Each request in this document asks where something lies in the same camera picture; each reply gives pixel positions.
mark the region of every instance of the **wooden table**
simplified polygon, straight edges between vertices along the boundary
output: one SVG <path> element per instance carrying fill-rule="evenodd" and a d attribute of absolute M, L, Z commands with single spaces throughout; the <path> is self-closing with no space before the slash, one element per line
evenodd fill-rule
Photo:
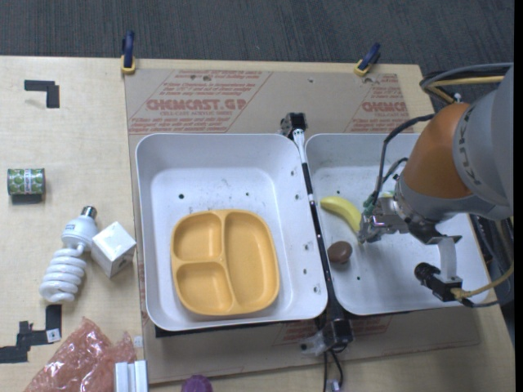
<path fill-rule="evenodd" d="M 199 60 L 138 60 L 137 68 L 255 69 L 351 73 L 347 64 L 257 63 Z M 398 75 L 409 112 L 431 110 L 419 89 L 415 65 L 377 65 Z M 44 167 L 44 202 L 15 205 L 0 191 L 0 346 L 14 345 L 19 321 L 44 328 L 47 303 L 38 286 L 52 253 L 62 247 L 64 225 L 86 205 L 98 211 L 100 229 L 118 221 L 134 235 L 131 167 L 127 142 L 125 88 L 120 60 L 0 57 L 0 170 Z M 60 108 L 46 108 L 45 94 L 24 90 L 24 80 L 53 80 Z M 141 335 L 136 261 L 115 278 L 87 260 L 77 301 L 63 306 L 62 336 L 85 316 L 112 340 L 124 331 Z M 479 345 L 343 363 L 343 390 L 512 391 L 515 353 L 499 307 L 475 310 Z M 0 389 L 23 390 L 60 342 L 34 346 L 27 363 L 0 365 Z M 138 349 L 140 358 L 143 353 Z M 330 369 L 336 376 L 335 367 Z M 216 392 L 231 390 L 321 390 L 321 364 L 244 373 L 212 379 Z M 178 383 L 151 390 L 179 390 Z"/>

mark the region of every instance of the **white block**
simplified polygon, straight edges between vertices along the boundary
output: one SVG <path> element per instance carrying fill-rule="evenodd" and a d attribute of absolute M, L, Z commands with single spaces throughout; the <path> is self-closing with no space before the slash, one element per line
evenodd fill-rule
<path fill-rule="evenodd" d="M 112 278 L 132 263 L 136 241 L 118 223 L 113 222 L 92 238 L 91 258 Z"/>

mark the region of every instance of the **yellow plate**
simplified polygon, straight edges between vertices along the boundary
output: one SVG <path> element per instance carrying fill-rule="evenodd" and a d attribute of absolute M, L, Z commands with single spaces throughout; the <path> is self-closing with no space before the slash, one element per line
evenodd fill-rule
<path fill-rule="evenodd" d="M 246 314 L 278 296 L 278 259 L 269 227 L 249 211 L 183 217 L 172 230 L 171 262 L 178 297 L 196 314 Z"/>

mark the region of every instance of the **brown oval object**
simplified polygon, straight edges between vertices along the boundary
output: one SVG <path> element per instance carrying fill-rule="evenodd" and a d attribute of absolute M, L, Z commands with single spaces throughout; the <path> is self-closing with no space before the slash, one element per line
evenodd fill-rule
<path fill-rule="evenodd" d="M 352 245 L 347 241 L 337 241 L 327 249 L 331 263 L 345 264 L 352 254 Z"/>

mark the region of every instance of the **yellow banana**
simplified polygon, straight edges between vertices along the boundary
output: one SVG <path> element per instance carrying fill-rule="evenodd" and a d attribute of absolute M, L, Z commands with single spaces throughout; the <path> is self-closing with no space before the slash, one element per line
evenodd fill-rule
<path fill-rule="evenodd" d="M 351 202 L 340 196 L 326 196 L 320 200 L 320 206 L 325 211 L 333 212 L 342 217 L 355 234 L 360 230 L 361 213 Z"/>

